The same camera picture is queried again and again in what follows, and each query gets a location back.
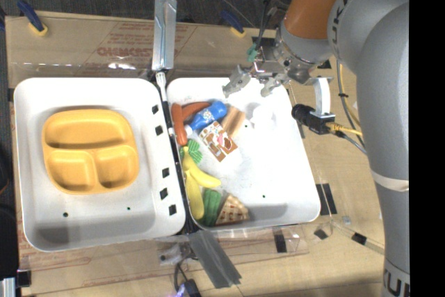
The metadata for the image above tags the yellow banana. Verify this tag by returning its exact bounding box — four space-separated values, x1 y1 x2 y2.
181 145 223 220

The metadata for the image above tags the black cylinder on white bracket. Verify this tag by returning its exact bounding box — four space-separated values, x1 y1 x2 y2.
291 77 337 135

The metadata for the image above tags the white plastic tray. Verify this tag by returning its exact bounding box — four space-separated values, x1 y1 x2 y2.
165 77 321 231
13 77 186 252

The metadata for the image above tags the yellow divided plate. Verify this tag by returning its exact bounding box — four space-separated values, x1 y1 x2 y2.
41 109 140 195

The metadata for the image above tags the red sausage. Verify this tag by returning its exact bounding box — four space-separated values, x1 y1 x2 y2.
181 101 211 122
170 103 189 146

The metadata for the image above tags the brown bread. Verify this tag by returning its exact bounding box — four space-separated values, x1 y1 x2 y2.
220 106 246 139

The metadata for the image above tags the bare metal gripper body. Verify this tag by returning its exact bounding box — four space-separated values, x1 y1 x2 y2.
252 42 316 85

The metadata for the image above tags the green ribbed vegetable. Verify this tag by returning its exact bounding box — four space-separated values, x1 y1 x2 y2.
201 188 223 227

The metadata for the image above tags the blue bottle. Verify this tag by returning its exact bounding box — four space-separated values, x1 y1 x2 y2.
184 100 228 138

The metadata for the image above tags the brown cardboard board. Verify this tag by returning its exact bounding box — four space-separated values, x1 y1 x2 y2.
5 10 387 297

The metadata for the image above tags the black block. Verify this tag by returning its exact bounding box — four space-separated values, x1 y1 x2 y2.
183 280 202 297

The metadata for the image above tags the pizza slice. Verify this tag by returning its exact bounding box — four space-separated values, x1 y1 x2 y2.
214 193 251 227

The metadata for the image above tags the green and white leaf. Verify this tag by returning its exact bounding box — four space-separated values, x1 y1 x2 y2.
179 138 204 165

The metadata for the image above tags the white and brown carton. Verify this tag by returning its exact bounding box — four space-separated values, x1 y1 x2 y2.
197 120 239 163

